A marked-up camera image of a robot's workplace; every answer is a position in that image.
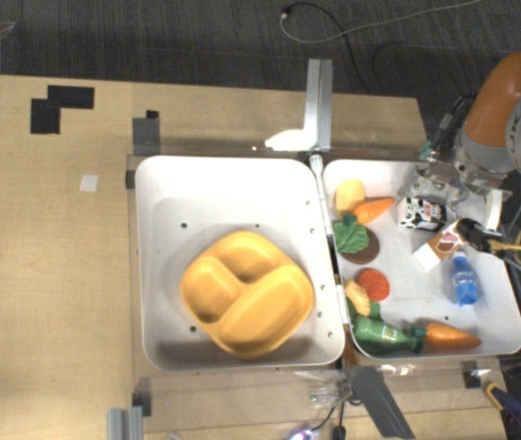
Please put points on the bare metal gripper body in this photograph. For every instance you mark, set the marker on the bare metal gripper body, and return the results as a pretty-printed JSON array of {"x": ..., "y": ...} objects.
[{"x": 441, "y": 181}]

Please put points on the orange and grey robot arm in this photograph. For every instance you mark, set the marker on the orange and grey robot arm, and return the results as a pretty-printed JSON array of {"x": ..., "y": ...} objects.
[{"x": 494, "y": 108}]

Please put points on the black and white cow-print carton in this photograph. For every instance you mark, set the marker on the black and white cow-print carton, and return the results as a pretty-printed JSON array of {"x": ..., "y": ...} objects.
[{"x": 421, "y": 214}]

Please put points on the brown and white carton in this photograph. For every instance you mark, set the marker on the brown and white carton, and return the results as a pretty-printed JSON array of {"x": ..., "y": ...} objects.
[{"x": 439, "y": 245}]

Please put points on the small orange carrot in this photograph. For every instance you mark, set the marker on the small orange carrot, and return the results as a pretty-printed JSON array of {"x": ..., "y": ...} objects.
[{"x": 373, "y": 209}]

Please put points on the yellow toy bread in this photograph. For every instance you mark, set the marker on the yellow toy bread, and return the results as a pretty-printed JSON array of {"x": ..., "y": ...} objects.
[{"x": 349, "y": 194}]

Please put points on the brown round biscuit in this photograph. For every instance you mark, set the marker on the brown round biscuit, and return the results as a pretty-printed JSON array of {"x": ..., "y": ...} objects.
[{"x": 367, "y": 252}]

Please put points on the blue plastic bottle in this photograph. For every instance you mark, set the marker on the blue plastic bottle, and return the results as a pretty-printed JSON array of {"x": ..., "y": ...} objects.
[{"x": 464, "y": 282}]

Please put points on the white plastic tray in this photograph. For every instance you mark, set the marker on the white plastic tray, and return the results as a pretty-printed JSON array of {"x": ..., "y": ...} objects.
[
  {"x": 224, "y": 190},
  {"x": 407, "y": 282}
]

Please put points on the green lettuce leaf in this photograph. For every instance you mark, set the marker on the green lettuce leaf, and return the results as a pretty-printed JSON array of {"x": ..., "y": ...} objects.
[{"x": 350, "y": 236}]

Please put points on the red tomato slice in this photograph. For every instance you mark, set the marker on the red tomato slice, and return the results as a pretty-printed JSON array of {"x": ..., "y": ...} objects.
[{"x": 374, "y": 284}]

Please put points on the yellow and green toy corn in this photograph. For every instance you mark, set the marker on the yellow and green toy corn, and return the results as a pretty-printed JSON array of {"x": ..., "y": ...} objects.
[{"x": 358, "y": 297}]

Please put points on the large orange carrot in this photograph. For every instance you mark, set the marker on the large orange carrot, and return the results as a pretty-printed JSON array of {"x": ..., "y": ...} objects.
[{"x": 448, "y": 337}]

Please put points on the green bottle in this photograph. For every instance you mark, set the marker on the green bottle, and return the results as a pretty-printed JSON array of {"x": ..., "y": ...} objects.
[{"x": 380, "y": 336}]

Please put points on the yellow divided plate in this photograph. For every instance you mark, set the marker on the yellow divided plate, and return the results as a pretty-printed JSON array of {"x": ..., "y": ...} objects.
[{"x": 247, "y": 296}]

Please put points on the black cylinder on white bracket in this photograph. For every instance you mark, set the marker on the black cylinder on white bracket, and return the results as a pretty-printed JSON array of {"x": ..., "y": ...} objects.
[{"x": 476, "y": 234}]

